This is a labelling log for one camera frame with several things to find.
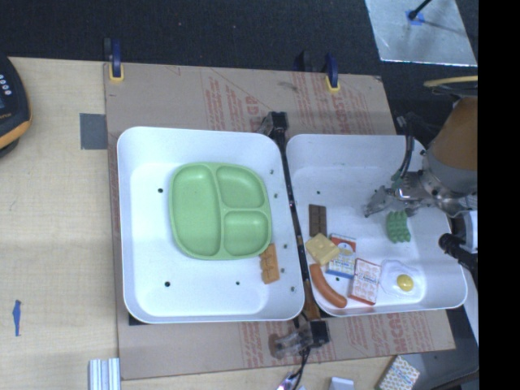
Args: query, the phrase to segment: white tray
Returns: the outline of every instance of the white tray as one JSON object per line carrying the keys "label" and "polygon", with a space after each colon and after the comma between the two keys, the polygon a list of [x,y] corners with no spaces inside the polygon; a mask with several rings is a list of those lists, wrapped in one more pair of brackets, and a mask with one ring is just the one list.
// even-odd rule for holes
{"label": "white tray", "polygon": [[[416,142],[410,170],[421,168]],[[327,207],[328,234],[357,239],[357,257],[376,264],[396,259],[418,269],[424,279],[424,293],[414,300],[393,297],[379,288],[375,305],[348,299],[338,309],[314,288],[319,306],[333,316],[386,314],[417,310],[448,309],[466,299],[466,279],[462,267],[438,246],[439,238],[450,232],[446,215],[437,208],[421,208],[408,218],[411,241],[393,244],[386,234],[385,218],[390,210],[364,216],[364,206],[380,185],[389,186],[390,177],[405,154],[403,136],[298,135],[289,140],[287,157],[292,188],[297,203],[303,241],[309,240],[309,204]],[[314,262],[307,255],[307,262]],[[326,274],[327,282],[347,295],[350,279]]]}
{"label": "white tray", "polygon": [[[280,151],[256,133],[130,128],[117,144],[123,294],[145,323],[287,320],[304,303],[293,220]],[[206,261],[176,245],[168,215],[168,180],[185,163],[249,167],[270,200],[280,280],[262,282],[260,257]]]}

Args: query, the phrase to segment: toy fried egg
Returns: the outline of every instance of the toy fried egg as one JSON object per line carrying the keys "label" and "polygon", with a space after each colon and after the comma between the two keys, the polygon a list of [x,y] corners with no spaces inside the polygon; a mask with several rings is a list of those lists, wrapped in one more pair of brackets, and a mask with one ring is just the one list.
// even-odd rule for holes
{"label": "toy fried egg", "polygon": [[419,299],[425,290],[421,272],[399,260],[384,260],[381,263],[379,286],[389,295],[411,299]]}

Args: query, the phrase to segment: hot dog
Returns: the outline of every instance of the hot dog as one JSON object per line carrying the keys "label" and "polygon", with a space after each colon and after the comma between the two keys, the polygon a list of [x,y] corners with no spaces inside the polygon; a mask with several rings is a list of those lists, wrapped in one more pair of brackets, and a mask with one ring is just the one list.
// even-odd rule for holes
{"label": "hot dog", "polygon": [[310,278],[322,296],[334,306],[338,308],[345,308],[347,306],[347,298],[341,296],[327,282],[325,276],[323,275],[321,266],[318,263],[313,263],[309,266],[309,270]]}

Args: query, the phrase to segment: yellow cheese block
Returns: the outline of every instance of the yellow cheese block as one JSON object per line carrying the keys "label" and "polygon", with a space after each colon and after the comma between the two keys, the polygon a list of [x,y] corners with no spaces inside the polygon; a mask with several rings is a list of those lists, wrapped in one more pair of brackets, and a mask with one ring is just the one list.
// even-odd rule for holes
{"label": "yellow cheese block", "polygon": [[321,232],[305,243],[305,249],[320,266],[327,264],[340,253],[339,247]]}

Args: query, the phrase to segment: brown cylinder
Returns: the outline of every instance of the brown cylinder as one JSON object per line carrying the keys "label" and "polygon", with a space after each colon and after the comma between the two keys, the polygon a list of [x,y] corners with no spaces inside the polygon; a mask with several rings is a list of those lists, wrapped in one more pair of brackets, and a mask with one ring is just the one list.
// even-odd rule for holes
{"label": "brown cylinder", "polygon": [[430,150],[444,165],[477,171],[478,98],[466,97],[457,102]]}

